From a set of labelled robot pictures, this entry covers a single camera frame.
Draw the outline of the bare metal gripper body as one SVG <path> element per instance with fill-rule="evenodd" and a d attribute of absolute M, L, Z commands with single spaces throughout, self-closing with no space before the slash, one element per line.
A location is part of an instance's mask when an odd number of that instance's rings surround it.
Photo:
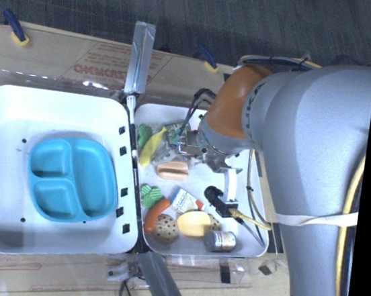
<path fill-rule="evenodd" d="M 182 156 L 194 158 L 203 157 L 202 148 L 199 145 L 199 133 L 197 130 L 184 130 L 177 144 L 177 153 Z"/>

